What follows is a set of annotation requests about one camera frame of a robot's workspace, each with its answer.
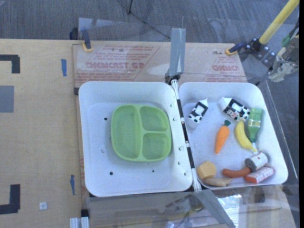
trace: yellow toy banana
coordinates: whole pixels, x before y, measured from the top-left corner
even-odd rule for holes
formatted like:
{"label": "yellow toy banana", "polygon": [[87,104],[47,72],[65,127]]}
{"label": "yellow toy banana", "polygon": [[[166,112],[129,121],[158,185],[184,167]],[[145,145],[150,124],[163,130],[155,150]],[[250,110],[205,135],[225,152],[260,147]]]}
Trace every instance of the yellow toy banana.
{"label": "yellow toy banana", "polygon": [[239,121],[237,123],[235,132],[236,132],[237,140],[243,148],[252,150],[254,152],[257,151],[257,149],[255,149],[252,146],[252,143],[250,142],[250,140],[247,138],[247,136],[245,134],[245,125],[244,125],[243,121]]}

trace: wooden board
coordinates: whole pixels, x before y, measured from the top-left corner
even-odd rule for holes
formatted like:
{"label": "wooden board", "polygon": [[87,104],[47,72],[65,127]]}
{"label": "wooden board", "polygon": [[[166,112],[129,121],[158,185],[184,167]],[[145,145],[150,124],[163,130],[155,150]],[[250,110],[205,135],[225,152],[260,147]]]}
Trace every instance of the wooden board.
{"label": "wooden board", "polygon": [[0,85],[14,86],[14,112],[0,113],[0,205],[10,185],[21,193],[18,213],[0,215],[0,227],[69,227],[82,205],[72,41],[1,39],[0,53],[20,57],[20,74],[0,61]]}

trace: green divided plate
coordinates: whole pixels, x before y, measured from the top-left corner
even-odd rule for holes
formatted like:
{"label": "green divided plate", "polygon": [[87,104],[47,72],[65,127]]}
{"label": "green divided plate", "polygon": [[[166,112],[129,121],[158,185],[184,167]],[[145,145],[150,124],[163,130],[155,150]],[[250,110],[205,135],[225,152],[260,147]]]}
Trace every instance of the green divided plate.
{"label": "green divided plate", "polygon": [[111,141],[115,153],[125,160],[160,161],[171,151],[168,116],[155,106],[121,105],[112,114]]}

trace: orange toy carrot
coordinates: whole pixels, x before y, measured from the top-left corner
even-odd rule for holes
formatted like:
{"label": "orange toy carrot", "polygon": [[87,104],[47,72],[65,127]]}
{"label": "orange toy carrot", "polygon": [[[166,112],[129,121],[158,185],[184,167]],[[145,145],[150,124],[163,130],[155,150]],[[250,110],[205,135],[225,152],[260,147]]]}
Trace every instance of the orange toy carrot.
{"label": "orange toy carrot", "polygon": [[217,138],[216,138],[216,142],[215,142],[215,153],[218,154],[220,152],[220,150],[222,149],[224,142],[226,141],[230,130],[228,128],[228,126],[231,124],[230,121],[225,120],[224,121],[224,125],[222,125],[219,130],[218,130],[218,134],[217,134]]}

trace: blue tape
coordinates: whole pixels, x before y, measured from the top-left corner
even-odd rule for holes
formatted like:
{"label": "blue tape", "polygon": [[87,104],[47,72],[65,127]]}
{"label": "blue tape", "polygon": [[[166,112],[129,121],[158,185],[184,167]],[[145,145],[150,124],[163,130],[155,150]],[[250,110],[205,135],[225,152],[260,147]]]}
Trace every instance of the blue tape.
{"label": "blue tape", "polygon": [[67,61],[65,59],[61,59],[61,70],[63,77],[67,76]]}
{"label": "blue tape", "polygon": [[72,188],[73,195],[75,195],[75,181],[74,181],[74,175],[71,175],[70,183],[71,183],[71,188]]}
{"label": "blue tape", "polygon": [[0,113],[14,112],[14,86],[0,85]]}

